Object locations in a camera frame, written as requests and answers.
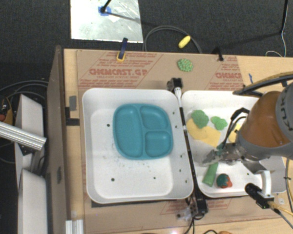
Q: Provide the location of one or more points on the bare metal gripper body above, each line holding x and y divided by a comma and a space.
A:
230, 153

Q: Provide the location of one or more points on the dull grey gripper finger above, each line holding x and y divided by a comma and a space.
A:
210, 161
213, 153

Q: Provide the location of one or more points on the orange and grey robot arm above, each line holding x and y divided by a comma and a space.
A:
266, 121

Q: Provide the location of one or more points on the green long tube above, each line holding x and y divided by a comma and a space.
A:
210, 174

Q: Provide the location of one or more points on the yellow flat slice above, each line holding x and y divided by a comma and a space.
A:
205, 135

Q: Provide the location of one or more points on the small yellow piece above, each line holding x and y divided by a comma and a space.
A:
234, 134

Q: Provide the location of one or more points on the red and green strawberry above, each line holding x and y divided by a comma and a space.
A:
223, 180

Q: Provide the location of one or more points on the white plastic tray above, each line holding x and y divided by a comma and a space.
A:
136, 179
236, 179

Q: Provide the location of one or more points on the small green broccoli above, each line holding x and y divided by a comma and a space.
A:
219, 122

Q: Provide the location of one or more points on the thin black and white rod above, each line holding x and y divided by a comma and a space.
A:
185, 128

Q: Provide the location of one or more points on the blue divided plate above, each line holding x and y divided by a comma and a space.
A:
141, 130

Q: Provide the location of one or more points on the green dotted round biscuit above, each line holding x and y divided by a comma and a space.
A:
185, 65

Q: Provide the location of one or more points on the yellow corn cob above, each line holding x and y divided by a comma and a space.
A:
184, 42

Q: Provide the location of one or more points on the brown cardboard board red print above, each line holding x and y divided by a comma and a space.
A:
136, 67

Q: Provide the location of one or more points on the black cylinder on white bracket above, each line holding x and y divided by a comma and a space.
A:
258, 194

